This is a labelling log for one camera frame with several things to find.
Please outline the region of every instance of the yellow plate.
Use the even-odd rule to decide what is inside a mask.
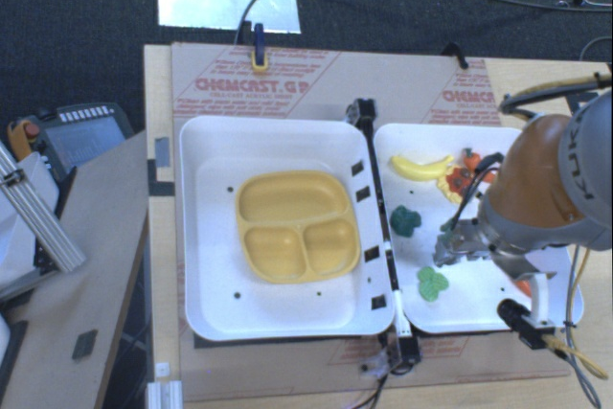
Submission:
[[[360,242],[343,185],[318,170],[261,174],[237,193],[238,233],[251,268],[276,284],[344,275],[357,265]]]

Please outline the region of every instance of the toy banana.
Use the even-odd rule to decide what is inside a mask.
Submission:
[[[390,159],[394,170],[411,181],[430,181],[438,179],[445,174],[447,166],[453,161],[453,156],[447,155],[444,159],[430,164],[416,164],[409,159],[395,155]]]

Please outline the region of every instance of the table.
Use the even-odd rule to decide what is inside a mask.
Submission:
[[[145,143],[141,132],[79,167],[60,222],[87,260],[6,313],[28,326],[3,409],[102,407],[145,250]],[[73,359],[92,332],[92,352]]]
[[[544,60],[486,59],[492,91],[497,102],[504,94],[545,81],[561,80],[595,71],[606,71],[603,63],[558,62]],[[172,136],[171,53],[168,46],[145,48],[145,76],[148,127],[148,159],[154,161],[156,141]],[[533,110],[568,113],[564,100],[536,104]],[[511,117],[503,125],[521,127]],[[174,179],[172,161],[158,167],[158,181]],[[177,317],[176,238],[174,198],[153,195],[149,199],[151,282],[153,309],[153,361],[168,363],[168,373],[157,380],[180,378],[180,349]],[[613,343],[609,332],[611,316],[611,251],[593,256],[581,283],[585,314],[578,331],[579,345],[609,372],[613,369]],[[517,342],[518,350],[526,350]],[[602,400],[613,400],[610,384],[595,382]],[[352,407],[370,392],[337,392],[263,398],[239,398],[186,402],[189,409],[222,408],[310,408]],[[384,390],[377,407],[451,408],[451,407],[560,407],[586,406],[587,401],[574,376],[537,378],[488,383],[463,383],[445,386],[395,388]]]

